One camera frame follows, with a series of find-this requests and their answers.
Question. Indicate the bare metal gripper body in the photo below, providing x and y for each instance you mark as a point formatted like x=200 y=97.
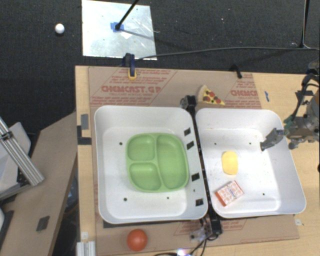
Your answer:
x=303 y=126

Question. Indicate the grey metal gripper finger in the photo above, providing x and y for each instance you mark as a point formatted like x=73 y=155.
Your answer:
x=294 y=144
x=272 y=138

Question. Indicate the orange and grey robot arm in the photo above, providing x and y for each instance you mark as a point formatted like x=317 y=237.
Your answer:
x=317 y=100

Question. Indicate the white plastic tray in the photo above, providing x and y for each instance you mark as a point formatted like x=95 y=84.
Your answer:
x=265 y=175
x=112 y=165

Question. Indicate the yellow toy bread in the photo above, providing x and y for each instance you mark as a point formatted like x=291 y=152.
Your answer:
x=229 y=163

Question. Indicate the orange and white carton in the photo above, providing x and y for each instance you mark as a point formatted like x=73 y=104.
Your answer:
x=229 y=193

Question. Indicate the thin black rod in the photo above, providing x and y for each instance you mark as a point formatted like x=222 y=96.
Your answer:
x=201 y=155

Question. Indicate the toy pizza slice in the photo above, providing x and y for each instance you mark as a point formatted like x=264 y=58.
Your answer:
x=211 y=97

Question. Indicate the green divided plate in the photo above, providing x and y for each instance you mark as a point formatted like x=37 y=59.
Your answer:
x=160 y=162

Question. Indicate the brown cardboard board red print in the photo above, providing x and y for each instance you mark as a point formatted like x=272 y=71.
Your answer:
x=160 y=85

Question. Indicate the orange ball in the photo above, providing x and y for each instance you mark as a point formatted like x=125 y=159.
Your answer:
x=137 y=240

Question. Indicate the white ball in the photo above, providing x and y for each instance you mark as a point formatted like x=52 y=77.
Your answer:
x=59 y=28

